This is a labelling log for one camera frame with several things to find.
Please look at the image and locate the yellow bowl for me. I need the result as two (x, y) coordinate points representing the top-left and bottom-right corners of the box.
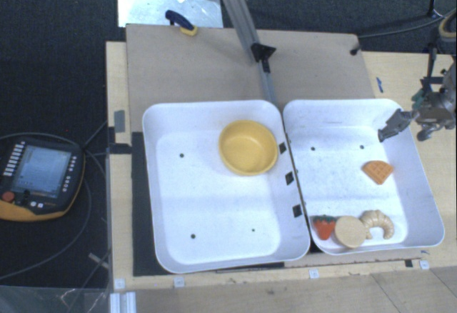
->
(218, 119), (279, 177)

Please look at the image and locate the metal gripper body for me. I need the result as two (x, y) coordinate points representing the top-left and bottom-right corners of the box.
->
(409, 89), (457, 134)

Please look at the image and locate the orange waffle piece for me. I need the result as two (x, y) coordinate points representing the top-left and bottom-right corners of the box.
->
(361, 160), (395, 186)

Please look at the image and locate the beige croissant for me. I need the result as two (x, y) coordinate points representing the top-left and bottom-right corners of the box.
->
(358, 209), (396, 240)

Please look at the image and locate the brown cardboard board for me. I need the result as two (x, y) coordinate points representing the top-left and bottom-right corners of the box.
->
(125, 23), (424, 269)

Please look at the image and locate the white plastic tray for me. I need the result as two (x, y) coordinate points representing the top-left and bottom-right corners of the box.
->
(141, 99), (311, 274)
(282, 98), (446, 256)

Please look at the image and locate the red strawberry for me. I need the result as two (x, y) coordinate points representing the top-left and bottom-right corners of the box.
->
(312, 214), (337, 241)

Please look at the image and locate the beige round biscuit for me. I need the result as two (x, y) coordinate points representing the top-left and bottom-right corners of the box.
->
(333, 215), (368, 249)

